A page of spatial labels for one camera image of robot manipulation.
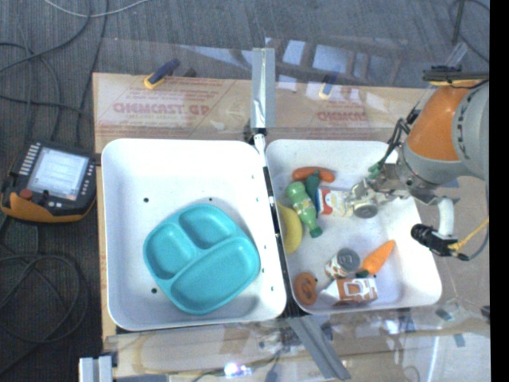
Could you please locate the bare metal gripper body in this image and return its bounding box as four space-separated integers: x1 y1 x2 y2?
367 162 441 207

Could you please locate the small silver can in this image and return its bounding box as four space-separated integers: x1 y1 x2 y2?
352 199 379 220

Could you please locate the white carton red blue print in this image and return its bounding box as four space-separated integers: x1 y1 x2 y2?
315 187 355 219

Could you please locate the dark green bottle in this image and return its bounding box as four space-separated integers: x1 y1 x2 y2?
305 170 322 203

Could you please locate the orange sausage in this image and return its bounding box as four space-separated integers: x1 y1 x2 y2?
291 166 336 184

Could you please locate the light green bottle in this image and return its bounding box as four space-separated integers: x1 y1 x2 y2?
285 181 324 239

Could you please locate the orange carrot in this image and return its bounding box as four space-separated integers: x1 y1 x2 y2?
355 239 397 279

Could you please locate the small can orange label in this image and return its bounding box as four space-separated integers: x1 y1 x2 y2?
324 247 362 281

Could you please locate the yellow banana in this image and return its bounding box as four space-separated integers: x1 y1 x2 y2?
275 200 304 255

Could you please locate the white plastic tray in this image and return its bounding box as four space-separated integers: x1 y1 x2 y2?
265 138 444 316
100 138 288 332

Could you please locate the white and brown carton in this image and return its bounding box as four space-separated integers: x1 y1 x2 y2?
319 277 379 307

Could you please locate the brown doughnut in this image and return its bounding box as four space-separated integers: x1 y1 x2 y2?
293 272 318 306

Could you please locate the blue divided plate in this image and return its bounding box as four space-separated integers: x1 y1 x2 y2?
142 202 262 316

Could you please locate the brown cardboard board red print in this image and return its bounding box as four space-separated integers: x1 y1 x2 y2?
91 72 443 377

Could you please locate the black cylinder on white bracket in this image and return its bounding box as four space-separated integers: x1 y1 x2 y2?
410 197 459 257

